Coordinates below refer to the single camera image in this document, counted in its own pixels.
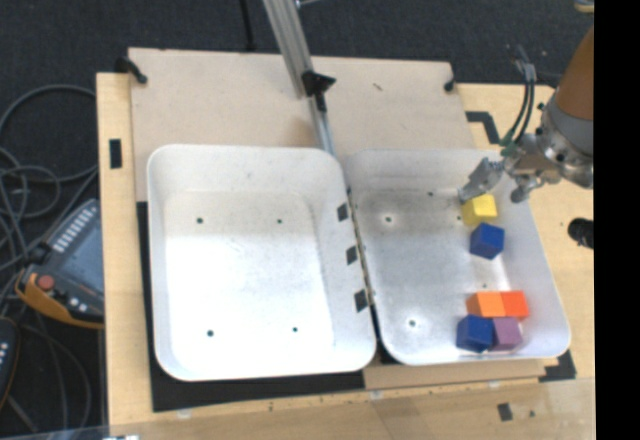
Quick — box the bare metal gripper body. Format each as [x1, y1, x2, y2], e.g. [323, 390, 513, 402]
[502, 129, 596, 188]

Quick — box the yellow cube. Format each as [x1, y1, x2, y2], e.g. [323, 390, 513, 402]
[460, 193, 500, 227]

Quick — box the purple cube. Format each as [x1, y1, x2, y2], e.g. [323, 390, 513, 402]
[492, 316, 525, 353]

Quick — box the pale wood board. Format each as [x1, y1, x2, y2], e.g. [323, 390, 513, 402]
[127, 46, 549, 391]

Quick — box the thin black and white rod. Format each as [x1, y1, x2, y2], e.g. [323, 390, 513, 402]
[346, 185, 378, 315]

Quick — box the white plastic tray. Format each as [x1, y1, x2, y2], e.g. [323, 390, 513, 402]
[146, 143, 378, 383]
[343, 148, 573, 367]

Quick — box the orange cube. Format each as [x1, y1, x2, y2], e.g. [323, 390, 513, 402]
[465, 291, 507, 320]

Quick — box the red-orange cube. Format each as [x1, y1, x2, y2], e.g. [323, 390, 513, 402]
[500, 290, 531, 321]

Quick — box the blue cube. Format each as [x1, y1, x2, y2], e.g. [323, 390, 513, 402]
[455, 314, 496, 355]
[468, 222, 506, 261]

